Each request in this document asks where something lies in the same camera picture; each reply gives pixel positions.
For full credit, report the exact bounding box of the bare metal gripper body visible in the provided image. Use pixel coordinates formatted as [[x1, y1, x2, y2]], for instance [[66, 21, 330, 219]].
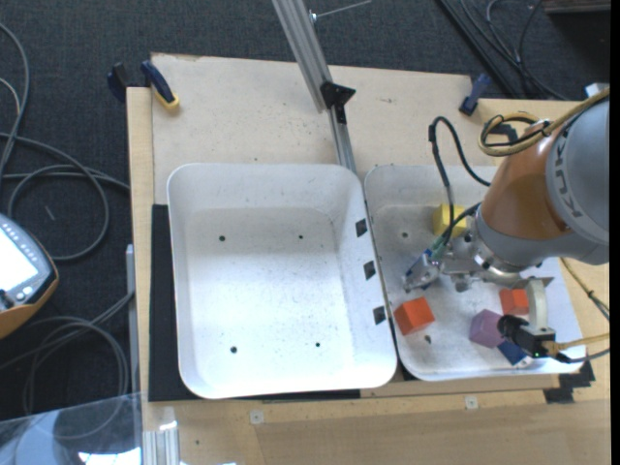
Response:
[[437, 232, 525, 291]]

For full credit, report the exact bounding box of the large orange cube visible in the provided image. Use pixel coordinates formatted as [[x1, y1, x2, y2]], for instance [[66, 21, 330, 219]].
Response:
[[392, 296, 437, 337]]

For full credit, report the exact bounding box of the yellow cube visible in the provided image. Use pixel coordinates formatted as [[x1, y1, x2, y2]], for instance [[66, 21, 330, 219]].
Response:
[[432, 202, 469, 239]]

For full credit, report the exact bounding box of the purple cube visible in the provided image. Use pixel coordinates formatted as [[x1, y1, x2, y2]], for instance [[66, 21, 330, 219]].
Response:
[[468, 308, 508, 350]]

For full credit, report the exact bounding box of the small orange cube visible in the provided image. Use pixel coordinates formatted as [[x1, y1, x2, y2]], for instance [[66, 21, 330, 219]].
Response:
[[498, 287, 531, 317]]

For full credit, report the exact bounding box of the white plastic tray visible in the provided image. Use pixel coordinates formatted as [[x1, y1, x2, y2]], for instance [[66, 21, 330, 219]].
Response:
[[363, 164, 588, 383], [166, 162, 399, 400]]

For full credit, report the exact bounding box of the blue cube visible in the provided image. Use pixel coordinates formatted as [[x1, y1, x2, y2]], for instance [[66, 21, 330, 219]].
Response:
[[496, 339, 530, 367]]

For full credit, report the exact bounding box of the pale flat board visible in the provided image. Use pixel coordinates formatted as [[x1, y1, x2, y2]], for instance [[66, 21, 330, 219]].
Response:
[[150, 51, 563, 399]]

